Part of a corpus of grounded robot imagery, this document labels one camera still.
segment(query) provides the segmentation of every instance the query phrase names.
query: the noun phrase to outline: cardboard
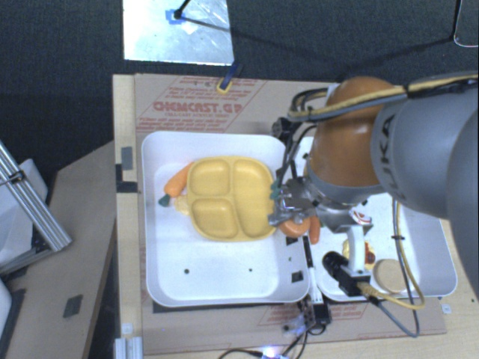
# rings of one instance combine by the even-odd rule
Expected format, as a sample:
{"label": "cardboard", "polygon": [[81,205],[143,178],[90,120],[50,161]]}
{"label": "cardboard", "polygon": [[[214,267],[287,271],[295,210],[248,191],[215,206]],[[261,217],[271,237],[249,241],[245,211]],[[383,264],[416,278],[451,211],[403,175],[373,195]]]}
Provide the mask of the cardboard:
{"label": "cardboard", "polygon": [[[229,94],[216,92],[217,78],[200,76],[135,76],[135,133],[138,180],[141,177],[141,143],[156,130],[268,134],[285,116],[300,91],[323,88],[318,82],[280,82],[234,79]],[[283,326],[299,315],[295,304],[165,309],[155,306],[145,286],[143,197],[138,196],[141,317],[146,355],[225,350],[254,346],[287,345],[294,336]],[[414,329],[408,310],[388,305],[406,327]],[[404,334],[371,304],[333,304],[333,322],[310,342],[368,340]],[[443,334],[445,323],[439,301],[427,300],[418,312],[422,334]]]}

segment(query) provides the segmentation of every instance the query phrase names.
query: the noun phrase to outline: silver square plate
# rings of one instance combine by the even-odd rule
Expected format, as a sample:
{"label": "silver square plate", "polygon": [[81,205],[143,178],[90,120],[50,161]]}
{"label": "silver square plate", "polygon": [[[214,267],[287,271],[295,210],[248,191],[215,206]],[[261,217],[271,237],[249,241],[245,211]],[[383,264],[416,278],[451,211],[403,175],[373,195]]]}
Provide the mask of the silver square plate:
{"label": "silver square plate", "polygon": [[231,65],[234,61],[226,0],[123,0],[124,57],[135,61]]}

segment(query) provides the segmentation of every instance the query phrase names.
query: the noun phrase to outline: yellow divided plate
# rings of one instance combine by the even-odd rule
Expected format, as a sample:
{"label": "yellow divided plate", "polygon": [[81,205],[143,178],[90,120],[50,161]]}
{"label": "yellow divided plate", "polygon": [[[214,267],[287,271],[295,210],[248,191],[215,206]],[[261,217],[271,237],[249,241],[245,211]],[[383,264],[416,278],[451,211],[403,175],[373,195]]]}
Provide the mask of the yellow divided plate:
{"label": "yellow divided plate", "polygon": [[200,159],[188,173],[188,205],[195,229],[216,241],[266,238],[273,211],[272,177],[256,159],[222,156]]}

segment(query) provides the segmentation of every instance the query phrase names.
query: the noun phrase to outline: black fabric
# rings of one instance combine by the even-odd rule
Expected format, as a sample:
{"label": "black fabric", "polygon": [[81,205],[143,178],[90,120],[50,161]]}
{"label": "black fabric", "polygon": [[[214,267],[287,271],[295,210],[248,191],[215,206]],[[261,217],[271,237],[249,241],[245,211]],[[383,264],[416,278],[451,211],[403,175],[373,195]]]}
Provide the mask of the black fabric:
{"label": "black fabric", "polygon": [[[227,1],[244,77],[401,84],[478,68],[477,49],[449,40],[456,0]],[[476,41],[477,11],[478,0],[467,0],[461,27]],[[0,0],[0,139],[47,181],[113,139],[113,74],[225,74],[125,61],[122,13],[122,0]]]}

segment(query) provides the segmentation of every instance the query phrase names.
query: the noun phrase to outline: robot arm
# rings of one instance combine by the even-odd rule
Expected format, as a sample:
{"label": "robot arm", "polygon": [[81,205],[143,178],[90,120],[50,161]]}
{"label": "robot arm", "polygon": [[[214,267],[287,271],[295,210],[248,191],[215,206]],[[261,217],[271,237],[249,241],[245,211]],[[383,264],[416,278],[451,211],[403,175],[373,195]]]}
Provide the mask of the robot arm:
{"label": "robot arm", "polygon": [[317,215],[333,232],[350,231],[360,224],[351,209],[387,191],[411,209],[451,221],[479,295],[477,73],[408,87],[357,77],[337,87],[325,108],[306,109],[307,101],[325,95],[317,90],[293,99],[293,130],[312,122],[316,133],[304,176],[280,182],[270,223],[300,225]]}

